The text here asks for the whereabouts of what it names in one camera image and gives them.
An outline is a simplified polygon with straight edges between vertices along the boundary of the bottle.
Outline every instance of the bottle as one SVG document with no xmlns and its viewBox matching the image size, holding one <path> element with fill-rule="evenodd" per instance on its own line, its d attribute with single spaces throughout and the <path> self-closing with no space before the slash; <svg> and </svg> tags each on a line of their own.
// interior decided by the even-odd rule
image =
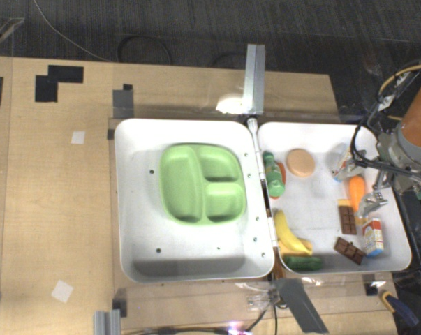
<svg viewBox="0 0 421 335">
<path fill-rule="evenodd" d="M 263 153 L 263 163 L 265 164 L 265 174 L 269 196 L 271 198 L 278 198 L 285 191 L 285 184 L 283 182 L 281 169 L 274 160 L 274 154 L 265 151 Z"/>
</svg>

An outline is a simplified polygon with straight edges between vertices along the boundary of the black floor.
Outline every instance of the black floor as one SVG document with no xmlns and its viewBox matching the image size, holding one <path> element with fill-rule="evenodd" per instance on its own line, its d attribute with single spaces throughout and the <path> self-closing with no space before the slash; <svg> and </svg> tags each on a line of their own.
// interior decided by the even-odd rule
<svg viewBox="0 0 421 335">
<path fill-rule="evenodd" d="M 342 114 L 362 114 L 383 80 L 421 55 L 421 0 L 37 2 L 56 29 L 110 61 L 130 35 L 146 37 L 128 40 L 122 61 L 178 66 L 243 69 L 246 44 L 265 44 L 267 70 L 329 74 Z M 25 20 L 2 55 L 97 60 L 53 32 L 32 0 L 0 0 L 0 26 L 10 17 Z M 408 297 L 417 292 L 400 297 L 421 304 Z"/>
</svg>

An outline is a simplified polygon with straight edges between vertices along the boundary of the white paper square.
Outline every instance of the white paper square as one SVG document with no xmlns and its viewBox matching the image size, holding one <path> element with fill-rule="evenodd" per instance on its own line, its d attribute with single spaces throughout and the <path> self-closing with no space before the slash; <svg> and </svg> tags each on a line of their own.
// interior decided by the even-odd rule
<svg viewBox="0 0 421 335">
<path fill-rule="evenodd" d="M 71 144 L 84 144 L 85 131 L 74 131 L 72 134 Z"/>
<path fill-rule="evenodd" d="M 73 286 L 63 281 L 58 281 L 55 289 L 52 291 L 52 296 L 63 303 L 67 303 L 72 291 Z"/>
</svg>

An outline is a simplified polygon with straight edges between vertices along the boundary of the green divided tray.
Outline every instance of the green divided tray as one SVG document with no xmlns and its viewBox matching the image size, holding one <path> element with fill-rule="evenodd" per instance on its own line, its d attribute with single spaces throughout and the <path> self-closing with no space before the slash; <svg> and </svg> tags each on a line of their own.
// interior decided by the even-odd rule
<svg viewBox="0 0 421 335">
<path fill-rule="evenodd" d="M 237 157 L 223 147 L 169 147 L 161 157 L 160 184 L 165 211 L 180 223 L 233 221 L 246 209 L 241 167 Z"/>
</svg>

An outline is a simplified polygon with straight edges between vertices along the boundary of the white cable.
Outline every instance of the white cable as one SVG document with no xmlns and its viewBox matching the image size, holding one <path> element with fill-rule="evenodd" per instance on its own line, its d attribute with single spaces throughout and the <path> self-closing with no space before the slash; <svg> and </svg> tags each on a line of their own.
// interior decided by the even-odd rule
<svg viewBox="0 0 421 335">
<path fill-rule="evenodd" d="M 43 17 L 44 21 L 46 22 L 46 24 L 58 35 L 60 35 L 62 38 L 64 38 L 65 40 L 67 40 L 68 42 L 72 43 L 74 46 L 80 48 L 82 51 L 86 52 L 87 54 L 90 54 L 91 56 L 100 59 L 101 61 L 106 61 L 106 62 L 112 62 L 109 59 L 104 59 L 103 57 L 98 56 L 97 54 L 92 53 L 91 51 L 86 50 L 84 47 L 78 45 L 76 42 L 72 41 L 68 36 L 63 35 L 60 31 L 58 31 L 57 29 L 54 28 L 54 26 L 50 23 L 50 21 L 46 18 L 46 16 L 44 15 L 44 12 L 41 10 L 38 2 L 36 0 L 33 0 L 35 3 L 36 8 L 38 9 L 39 13 L 41 14 L 41 16 Z"/>
</svg>

